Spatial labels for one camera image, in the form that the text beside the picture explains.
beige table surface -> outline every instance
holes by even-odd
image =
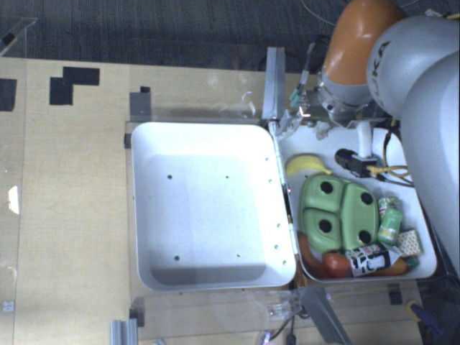
[[[50,106],[50,77],[62,77],[65,65],[100,68],[100,85],[74,86],[73,106]],[[297,80],[288,75],[287,88]],[[246,91],[258,107],[263,85],[264,73],[27,60],[14,344],[108,344],[110,321],[127,319],[123,137],[129,92],[150,86],[154,111],[222,106],[223,98],[238,101]],[[417,299],[415,287],[408,295],[405,300]],[[378,303],[374,311],[382,316],[345,323],[354,344],[421,344],[418,326],[403,306],[389,308]],[[396,310],[400,315],[394,316]],[[311,324],[296,334],[298,344],[323,343]],[[252,345],[256,336],[227,333],[166,342]],[[282,337],[274,344],[282,344]]]

white tray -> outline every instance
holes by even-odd
[[[152,290],[278,287],[295,258],[271,136],[144,123],[132,135],[138,271]]]
[[[372,153],[382,158],[383,139],[386,130],[374,129]],[[332,171],[333,175],[353,180],[356,183],[366,186],[378,199],[382,196],[395,196],[402,201],[404,219],[401,230],[415,229],[420,237],[423,253],[418,257],[420,264],[412,268],[404,275],[389,277],[360,277],[347,278],[340,280],[320,280],[323,282],[368,282],[383,280],[404,280],[415,278],[430,277],[436,270],[437,260],[434,252],[433,243],[428,232],[426,221],[414,188],[382,183],[371,178],[356,178],[349,171],[338,165],[334,159],[337,150],[344,148],[347,150],[359,149],[358,133],[354,129],[333,128],[329,131],[327,138],[318,141],[315,136],[315,129],[301,126],[294,135],[280,142],[280,150],[284,161],[299,154],[310,154],[321,158],[324,165]],[[389,165],[406,165],[404,152],[399,139],[393,135],[387,147],[387,161]],[[302,170],[295,175],[287,177],[287,182],[291,189],[291,203],[293,220],[297,225],[298,220],[298,201],[300,188],[305,181],[305,175],[312,175],[311,170]]]

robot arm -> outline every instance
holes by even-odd
[[[400,120],[408,169],[460,275],[459,22],[353,0],[337,21],[318,100],[345,126],[372,99]]]

black square marker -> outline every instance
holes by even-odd
[[[63,80],[65,85],[99,86],[98,68],[64,67]]]
[[[11,32],[7,33],[5,37],[1,39],[1,41],[5,44],[5,46],[8,46],[10,43],[14,41],[16,36],[12,34]]]
[[[16,85],[16,79],[0,79],[0,111],[13,111]]]
[[[50,79],[50,105],[73,105],[73,87],[64,84],[63,78]]]

banana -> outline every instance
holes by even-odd
[[[286,166],[286,175],[294,175],[296,172],[303,169],[319,170],[330,175],[332,172],[323,165],[319,157],[312,155],[296,156],[289,161]]]

